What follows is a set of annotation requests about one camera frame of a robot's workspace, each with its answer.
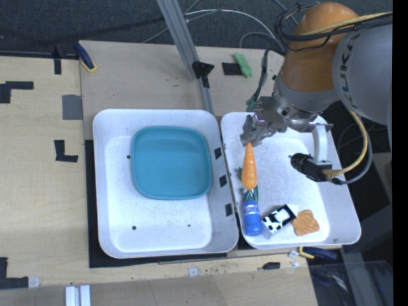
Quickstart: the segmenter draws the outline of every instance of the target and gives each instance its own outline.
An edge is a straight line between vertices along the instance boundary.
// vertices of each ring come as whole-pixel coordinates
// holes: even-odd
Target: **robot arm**
[[[347,169],[332,170],[330,161],[324,159],[325,134],[332,125],[322,129],[316,127],[314,120],[341,100],[357,122],[364,117],[388,125],[391,143],[392,13],[358,17],[338,3],[304,8],[308,10],[294,35],[284,33],[277,21],[278,33],[284,33],[292,42],[272,96],[258,99],[255,94],[247,102],[247,111],[254,115],[247,116],[241,141],[243,145],[252,142],[256,146],[287,128],[312,133],[314,156],[295,154],[291,164],[312,180],[338,183],[334,177]],[[288,11],[280,21],[293,13]],[[359,127],[364,133],[362,124]],[[367,136],[364,145],[364,151],[370,149]]]

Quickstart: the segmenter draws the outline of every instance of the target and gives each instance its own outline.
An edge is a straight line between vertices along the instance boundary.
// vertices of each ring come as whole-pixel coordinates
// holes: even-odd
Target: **blue bottle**
[[[242,205],[244,211],[244,234],[258,236],[262,233],[261,215],[255,200],[245,200]]]

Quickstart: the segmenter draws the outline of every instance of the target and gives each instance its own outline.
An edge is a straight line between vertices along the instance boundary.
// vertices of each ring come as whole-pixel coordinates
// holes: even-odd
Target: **table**
[[[108,107],[199,109],[201,101],[195,84],[184,78],[183,65],[174,46],[129,48],[129,43],[91,41],[81,44],[91,56],[93,49],[101,49],[94,62],[98,65],[97,72],[106,75],[99,77],[104,86],[98,85],[96,76],[92,79],[96,84],[90,86],[89,80],[96,73],[85,73],[77,60],[62,60],[62,73],[56,75],[52,59],[0,57],[0,84],[34,83],[33,90],[12,89],[10,103],[0,104],[0,196],[3,202],[0,256],[8,258],[8,277],[37,277],[43,288],[132,281],[143,284],[164,278],[188,279],[189,269],[196,268],[199,277],[212,278],[200,280],[215,280],[219,288],[220,282],[228,284],[225,282],[238,280],[241,284],[236,273],[246,273],[245,278],[257,278],[260,282],[272,280],[272,272],[259,271],[259,268],[274,261],[281,263],[282,280],[289,275],[287,280],[302,287],[306,296],[301,298],[303,304],[316,305],[316,297],[310,293],[313,287],[306,260],[298,258],[299,268],[292,268],[288,251],[282,250],[235,249],[221,259],[89,268],[84,141],[92,139],[92,117]],[[203,62],[217,63],[209,78],[215,115],[245,111],[245,101],[258,85],[263,51],[208,47],[198,47],[197,51]],[[233,62],[235,52],[245,53],[254,76],[247,79],[234,76],[228,85],[221,85],[217,79],[222,71],[221,62]],[[110,64],[113,54],[123,55],[123,64]],[[270,54],[269,58],[268,75],[272,77],[277,74],[283,58],[277,54]],[[134,63],[134,72],[124,76],[120,69],[127,62]],[[152,78],[162,85],[152,85]],[[138,87],[146,89],[136,89],[136,81]],[[271,86],[266,86],[263,93],[269,94],[271,90]],[[82,97],[83,120],[64,115],[63,100],[75,96]],[[55,160],[57,140],[64,141],[65,155],[78,156],[76,162]],[[259,289],[269,298],[272,292],[278,291],[277,287],[270,290],[268,284]]]

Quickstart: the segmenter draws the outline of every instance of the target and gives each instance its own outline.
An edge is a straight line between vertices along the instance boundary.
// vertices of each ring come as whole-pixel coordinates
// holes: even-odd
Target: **white tray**
[[[133,135],[147,126],[182,126],[206,138],[212,162],[212,187],[206,195],[193,200],[154,200],[136,190],[128,156]],[[95,116],[93,133],[98,237],[106,254],[142,258],[234,248],[238,226],[225,159],[218,153],[222,151],[219,125],[212,114],[108,109]]]
[[[237,170],[242,167],[244,160],[245,148],[240,141],[240,134],[248,114],[233,112],[221,119],[224,152],[241,225],[244,188]],[[321,117],[318,117],[316,122],[326,123]],[[313,155],[314,144],[311,133],[298,133],[288,129],[285,133],[277,133],[265,138],[261,145],[254,147],[261,217],[284,204],[299,205],[299,211],[309,209],[313,212],[320,230],[308,235],[296,236],[292,225],[288,224],[269,239],[263,235],[255,237],[244,235],[244,238],[257,249],[355,243],[360,238],[361,228],[348,187],[329,182],[317,183],[297,172],[291,166],[289,158],[289,155],[297,152]],[[328,159],[333,163],[333,168],[341,168],[330,132],[328,133]]]

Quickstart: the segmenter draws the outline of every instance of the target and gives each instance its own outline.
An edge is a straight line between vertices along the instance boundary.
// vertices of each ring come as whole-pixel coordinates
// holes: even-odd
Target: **orange carrot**
[[[254,150],[252,149],[251,142],[249,142],[245,146],[244,165],[242,166],[241,181],[242,185],[244,185],[244,187],[249,191],[254,189],[257,185],[255,155]]]

